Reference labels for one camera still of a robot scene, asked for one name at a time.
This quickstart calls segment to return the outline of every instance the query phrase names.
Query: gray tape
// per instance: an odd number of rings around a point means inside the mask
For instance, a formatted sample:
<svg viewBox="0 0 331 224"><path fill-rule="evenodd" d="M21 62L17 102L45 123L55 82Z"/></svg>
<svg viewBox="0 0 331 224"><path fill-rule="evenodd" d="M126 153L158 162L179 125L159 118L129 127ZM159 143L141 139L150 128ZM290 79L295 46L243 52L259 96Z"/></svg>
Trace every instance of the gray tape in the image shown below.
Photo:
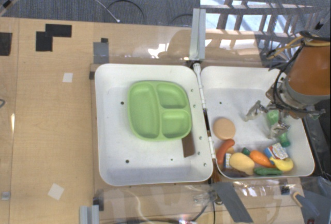
<svg viewBox="0 0 331 224"><path fill-rule="evenodd" d="M108 43L93 43L93 62L94 64L109 63Z"/></svg>
<svg viewBox="0 0 331 224"><path fill-rule="evenodd" d="M224 203L234 222L253 223L252 218L235 192L231 182L218 182L213 184L212 187Z"/></svg>

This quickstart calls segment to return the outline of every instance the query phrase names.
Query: metal bracket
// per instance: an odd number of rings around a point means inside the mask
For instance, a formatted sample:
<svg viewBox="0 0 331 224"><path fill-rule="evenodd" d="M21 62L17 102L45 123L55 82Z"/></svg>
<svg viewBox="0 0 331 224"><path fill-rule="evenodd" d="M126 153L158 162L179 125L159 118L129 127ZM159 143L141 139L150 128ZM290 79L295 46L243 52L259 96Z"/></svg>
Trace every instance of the metal bracket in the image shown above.
<svg viewBox="0 0 331 224"><path fill-rule="evenodd" d="M190 61L199 61L205 58L206 39L206 10L193 9Z"/></svg>
<svg viewBox="0 0 331 224"><path fill-rule="evenodd" d="M79 209L80 224L99 224L99 206L81 206Z"/></svg>

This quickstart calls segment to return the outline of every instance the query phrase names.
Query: green pepper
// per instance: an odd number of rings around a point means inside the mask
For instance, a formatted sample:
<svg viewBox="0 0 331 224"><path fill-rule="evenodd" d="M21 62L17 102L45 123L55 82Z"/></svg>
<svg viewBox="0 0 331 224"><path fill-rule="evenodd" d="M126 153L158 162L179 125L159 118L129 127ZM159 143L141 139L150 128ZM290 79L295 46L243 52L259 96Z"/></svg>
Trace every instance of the green pepper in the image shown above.
<svg viewBox="0 0 331 224"><path fill-rule="evenodd" d="M282 175L283 172L278 170L277 168L264 168L259 167L254 169L254 173L258 175Z"/></svg>

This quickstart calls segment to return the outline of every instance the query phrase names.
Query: green plate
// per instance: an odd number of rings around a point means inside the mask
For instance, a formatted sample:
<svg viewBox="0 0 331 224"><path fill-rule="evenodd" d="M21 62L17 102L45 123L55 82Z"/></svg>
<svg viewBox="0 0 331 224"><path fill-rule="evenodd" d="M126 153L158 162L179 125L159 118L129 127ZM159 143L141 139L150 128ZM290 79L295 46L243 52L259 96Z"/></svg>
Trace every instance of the green plate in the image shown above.
<svg viewBox="0 0 331 224"><path fill-rule="evenodd" d="M141 81L128 93L130 127L140 139L181 139L190 133L192 117L187 94L172 82Z"/></svg>

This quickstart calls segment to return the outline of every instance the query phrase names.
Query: wooden table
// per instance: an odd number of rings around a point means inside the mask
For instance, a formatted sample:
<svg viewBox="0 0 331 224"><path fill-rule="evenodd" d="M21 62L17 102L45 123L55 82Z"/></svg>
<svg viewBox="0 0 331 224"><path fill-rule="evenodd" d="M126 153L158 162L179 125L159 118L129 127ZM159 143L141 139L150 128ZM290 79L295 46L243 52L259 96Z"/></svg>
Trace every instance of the wooden table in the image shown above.
<svg viewBox="0 0 331 224"><path fill-rule="evenodd" d="M36 32L45 31L46 23L72 25L72 37L54 37L53 52L36 52ZM190 29L0 18L0 32L13 33L11 55L0 56L0 98L9 102L0 110L0 191L11 191L9 201L0 201L0 223L79 223L79 207L91 206L96 191L89 79L93 42L108 38L111 62L180 65L188 55ZM207 57L220 56L224 65L261 65L256 48L244 56L210 48ZM72 82L63 82L65 73L72 73ZM288 181L300 191L298 178ZM59 200L48 195L54 183L64 189ZM181 185L132 188L127 196L123 195L127 189L105 188L110 203L125 203L128 215L139 216L138 205L146 216L169 214L188 197L188 207L193 208L189 213L200 208L194 207L192 193L183 192ZM163 193L154 195L153 188L163 188ZM300 208L290 196L282 196L277 185L266 187L260 198L249 191L238 194L255 223L303 222ZM153 211L150 198L162 206L158 211ZM210 210L199 223L212 223ZM217 221L231 223L224 206L216 210ZM100 217L106 223L117 213L103 212Z"/></svg>

